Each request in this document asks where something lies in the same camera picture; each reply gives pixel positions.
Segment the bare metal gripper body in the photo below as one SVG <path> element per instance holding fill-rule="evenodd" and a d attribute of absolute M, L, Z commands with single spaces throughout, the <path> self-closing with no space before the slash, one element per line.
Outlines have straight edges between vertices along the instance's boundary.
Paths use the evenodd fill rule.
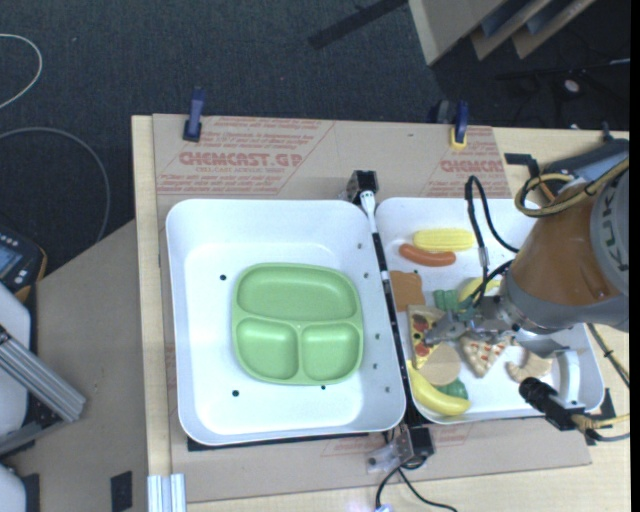
<path fill-rule="evenodd" d="M 467 322 L 467 334 L 472 339 L 497 343 L 497 339 L 517 332 L 517 323 L 511 313 L 511 302 L 506 295 L 485 296 L 471 304 L 472 316 Z"/>

